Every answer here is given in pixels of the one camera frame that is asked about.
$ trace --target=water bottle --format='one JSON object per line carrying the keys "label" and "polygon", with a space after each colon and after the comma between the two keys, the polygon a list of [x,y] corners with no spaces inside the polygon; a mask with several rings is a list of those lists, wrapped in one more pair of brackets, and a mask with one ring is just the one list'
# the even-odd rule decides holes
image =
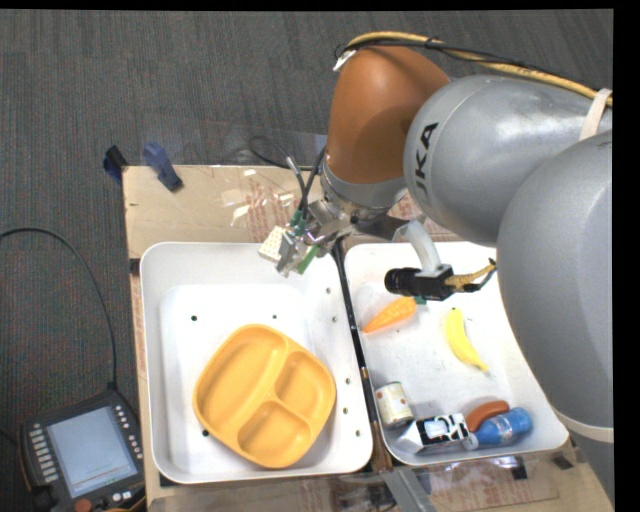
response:
{"label": "water bottle", "polygon": [[484,420],[478,430],[471,432],[463,441],[467,450],[483,446],[505,446],[518,440],[531,430],[531,415],[522,407],[514,407],[508,412]]}

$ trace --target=orange plate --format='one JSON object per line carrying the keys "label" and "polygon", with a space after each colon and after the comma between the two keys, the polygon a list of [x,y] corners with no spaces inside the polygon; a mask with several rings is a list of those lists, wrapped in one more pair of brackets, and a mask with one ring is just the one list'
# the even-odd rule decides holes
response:
{"label": "orange plate", "polygon": [[306,348],[266,325],[237,329],[193,392],[198,420],[243,457],[268,468],[297,462],[336,399],[331,372]]}

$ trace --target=can label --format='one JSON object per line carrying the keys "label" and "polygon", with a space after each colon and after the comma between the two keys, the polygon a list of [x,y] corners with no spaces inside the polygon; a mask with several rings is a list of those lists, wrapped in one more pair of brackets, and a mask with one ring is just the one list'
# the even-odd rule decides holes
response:
{"label": "can label", "polygon": [[406,425],[413,420],[409,401],[400,382],[390,382],[374,392],[382,425],[387,428]]}

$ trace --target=toy banana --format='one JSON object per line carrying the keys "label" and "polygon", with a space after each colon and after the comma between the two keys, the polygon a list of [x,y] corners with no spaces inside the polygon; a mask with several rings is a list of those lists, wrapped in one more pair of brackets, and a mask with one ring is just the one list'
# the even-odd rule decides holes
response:
{"label": "toy banana", "polygon": [[472,364],[480,368],[483,372],[488,370],[488,366],[482,362],[473,345],[467,337],[464,328],[464,317],[458,308],[451,308],[444,320],[445,333],[451,350],[460,361]]}

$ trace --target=carrot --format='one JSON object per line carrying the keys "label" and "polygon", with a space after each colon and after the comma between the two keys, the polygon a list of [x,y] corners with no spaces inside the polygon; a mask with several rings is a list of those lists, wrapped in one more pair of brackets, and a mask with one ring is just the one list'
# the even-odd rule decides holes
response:
{"label": "carrot", "polygon": [[416,311],[416,299],[414,297],[400,297],[394,300],[391,304],[388,304],[382,309],[376,316],[363,329],[364,332],[369,333],[386,327],[387,325],[399,322],[409,318]]}

